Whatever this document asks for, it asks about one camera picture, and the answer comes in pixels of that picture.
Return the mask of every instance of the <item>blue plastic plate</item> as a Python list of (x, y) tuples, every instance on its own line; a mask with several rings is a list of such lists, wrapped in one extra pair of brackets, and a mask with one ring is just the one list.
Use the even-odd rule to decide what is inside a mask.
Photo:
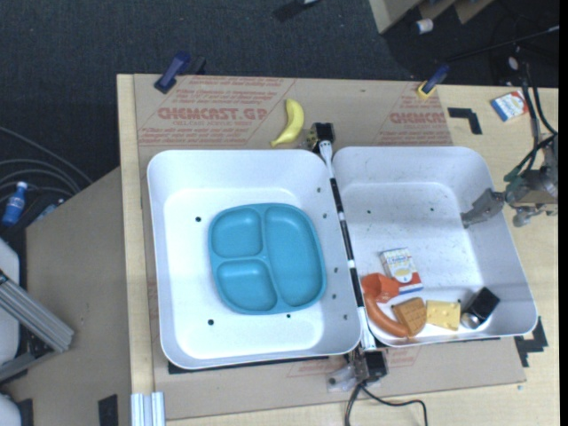
[(291, 205), (222, 211), (209, 227), (209, 259), (217, 292), (244, 314), (297, 311), (326, 289), (318, 235), (308, 216)]

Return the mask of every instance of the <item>black object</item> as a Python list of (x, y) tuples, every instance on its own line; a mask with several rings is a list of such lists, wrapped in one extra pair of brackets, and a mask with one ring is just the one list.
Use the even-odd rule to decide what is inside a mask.
[(366, 382), (376, 382), (385, 377), (389, 370), (384, 355), (381, 351), (368, 351), (365, 353), (369, 377)]
[(17, 402), (16, 407), (20, 410), (21, 426), (34, 426), (34, 403), (32, 399)]
[(115, 394), (99, 401), (99, 425), (118, 426), (118, 396)]
[(488, 288), (477, 292), (461, 314), (461, 324), (467, 328), (477, 328), (484, 323), (497, 307), (500, 299)]
[(320, 154), (320, 142), (327, 140), (330, 144), (335, 142), (333, 123), (314, 123), (306, 137), (308, 148), (315, 154)]
[(185, 74), (187, 75), (204, 75), (205, 74), (205, 64), (206, 64), (205, 57), (198, 55), (195, 57), (187, 67)]
[(515, 336), (515, 343), (517, 344), (518, 356), (521, 359), (523, 367), (529, 367), (529, 352), (541, 352), (545, 347), (548, 347), (547, 337), (544, 334), (542, 322), (539, 321), (532, 331), (532, 339), (524, 339), (522, 336)]
[(469, 120), (469, 128), (471, 129), (471, 132), (477, 135), (483, 134), (477, 114), (471, 109), (463, 107), (449, 107), (447, 108), (447, 112), (452, 118), (467, 118)]

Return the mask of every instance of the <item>gray carpet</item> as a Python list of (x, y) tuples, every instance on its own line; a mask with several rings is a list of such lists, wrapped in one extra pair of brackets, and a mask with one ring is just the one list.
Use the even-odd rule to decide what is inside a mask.
[[(412, 80), (447, 55), (511, 37), (500, 3), (464, 26), (448, 11), (417, 36), (415, 12), (379, 35), (368, 0), (323, 0), (279, 20), (291, 1), (0, 0), (0, 125), (97, 179), (118, 165), (116, 75), (162, 73), (179, 50), (204, 56), (208, 75)], [(508, 4), (531, 17), (555, 11), (554, 0)], [(447, 80), (491, 83), (487, 57), (456, 63)], [(52, 161), (5, 134), (0, 146), (4, 160)]]

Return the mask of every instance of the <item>toy sausage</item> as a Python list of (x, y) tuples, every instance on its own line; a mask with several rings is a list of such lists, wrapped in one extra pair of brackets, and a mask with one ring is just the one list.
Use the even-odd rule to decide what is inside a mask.
[(365, 308), (367, 309), (367, 316), (377, 325), (381, 330), (398, 337), (407, 337), (409, 334), (408, 328), (403, 324), (391, 319), (387, 316), (381, 308), (379, 308), (372, 295), (367, 293), (363, 294), (365, 300)]

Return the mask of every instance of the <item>toy banana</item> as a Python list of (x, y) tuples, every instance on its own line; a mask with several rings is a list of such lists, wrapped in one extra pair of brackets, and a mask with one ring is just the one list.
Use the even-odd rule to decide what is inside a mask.
[(271, 146), (294, 142), (304, 127), (304, 110), (299, 102), (294, 99), (286, 99), (286, 112), (288, 123), (281, 134), (270, 143)]

